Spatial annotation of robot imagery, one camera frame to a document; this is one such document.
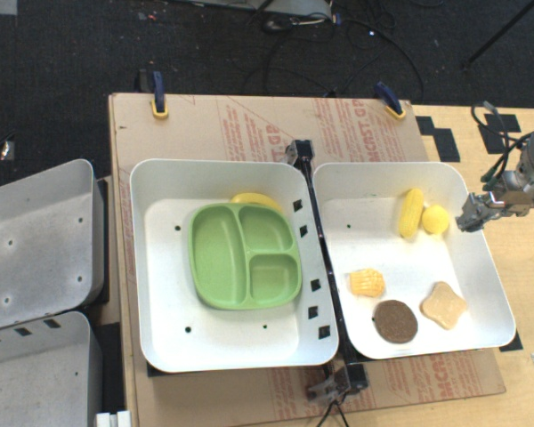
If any yellow corn cob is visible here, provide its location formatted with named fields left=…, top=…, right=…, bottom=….
left=398, top=188, right=425, bottom=239

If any brown round biscuit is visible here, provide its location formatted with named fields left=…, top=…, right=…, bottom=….
left=372, top=299, right=419, bottom=344

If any yellow banana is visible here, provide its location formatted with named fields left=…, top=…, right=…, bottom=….
left=229, top=192, right=284, bottom=213

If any yellow ball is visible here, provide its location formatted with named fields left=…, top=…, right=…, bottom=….
left=421, top=204, right=451, bottom=235

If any black block with thin wires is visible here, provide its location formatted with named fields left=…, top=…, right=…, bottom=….
left=287, top=139, right=316, bottom=165
left=305, top=362, right=369, bottom=403

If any white plastic tray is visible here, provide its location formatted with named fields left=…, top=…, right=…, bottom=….
left=0, top=157, right=106, bottom=334
left=0, top=310, right=103, bottom=427
left=128, top=157, right=341, bottom=374
left=311, top=161, right=517, bottom=360

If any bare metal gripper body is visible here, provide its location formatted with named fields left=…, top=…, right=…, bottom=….
left=483, top=169, right=534, bottom=217

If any thin black rod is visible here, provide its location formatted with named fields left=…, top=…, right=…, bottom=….
left=298, top=157, right=357, bottom=368

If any tan bread slice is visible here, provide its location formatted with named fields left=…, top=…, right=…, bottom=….
left=419, top=281, right=468, bottom=331

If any brown cardboard board red print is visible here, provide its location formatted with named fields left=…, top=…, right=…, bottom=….
left=108, top=92, right=507, bottom=427

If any green divided plate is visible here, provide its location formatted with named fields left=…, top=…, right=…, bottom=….
left=187, top=202, right=303, bottom=310

